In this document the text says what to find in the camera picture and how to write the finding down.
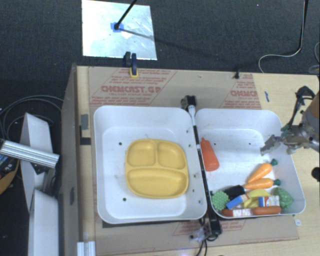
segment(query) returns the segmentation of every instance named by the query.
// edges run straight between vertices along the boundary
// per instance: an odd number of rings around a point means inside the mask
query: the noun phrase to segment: white tray
[[[207,210],[190,115],[181,108],[102,106],[94,113],[97,209],[107,223],[196,220]],[[185,194],[151,199],[133,194],[125,178],[125,154],[138,139],[177,143],[185,152],[189,186]]]
[[[272,134],[280,135],[282,125],[275,113],[268,110],[201,109],[195,119],[199,139],[204,137],[210,141],[220,163],[217,170],[206,172],[210,191],[215,193],[230,186],[246,184],[248,176],[258,165],[274,158],[278,165],[272,168],[266,178],[281,180],[280,187],[294,200],[289,208],[282,210],[281,215],[303,212],[306,200],[286,147],[282,144],[271,153],[264,156],[260,154],[260,148]],[[215,211],[223,218],[235,218]]]

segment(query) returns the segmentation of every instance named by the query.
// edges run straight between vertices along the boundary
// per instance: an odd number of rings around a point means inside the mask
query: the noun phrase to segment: orange bottle
[[[212,172],[218,169],[220,164],[210,142],[205,138],[202,138],[200,146],[205,170],[207,172]]]

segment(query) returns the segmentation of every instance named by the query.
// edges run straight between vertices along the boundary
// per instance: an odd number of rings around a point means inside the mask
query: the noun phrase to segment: toy carrot
[[[273,185],[279,186],[281,184],[280,180],[272,180],[270,178],[260,178],[251,183],[245,184],[244,188],[247,190],[255,190],[255,189],[268,189]]]
[[[218,169],[220,164],[210,142],[205,138],[202,138],[200,146],[205,170],[211,172]]]
[[[266,176],[268,173],[271,172],[272,166],[277,165],[278,162],[275,159],[272,159],[271,163],[265,162],[260,165],[260,167],[251,175],[248,179],[248,183],[254,182]]]

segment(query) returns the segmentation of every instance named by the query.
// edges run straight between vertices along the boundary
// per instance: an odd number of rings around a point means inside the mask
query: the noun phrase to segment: yellow divided plate
[[[189,185],[185,152],[168,140],[135,140],[125,154],[125,179],[129,189],[138,196],[179,197]]]

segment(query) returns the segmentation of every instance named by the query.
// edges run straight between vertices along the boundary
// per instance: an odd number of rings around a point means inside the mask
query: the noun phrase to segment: green broccoli
[[[288,208],[294,202],[294,199],[283,188],[277,187],[274,190],[274,195],[279,196],[281,208]]]
[[[211,196],[212,205],[214,209],[218,211],[222,211],[224,208],[226,208],[226,203],[229,201],[229,196],[223,191],[218,191]]]

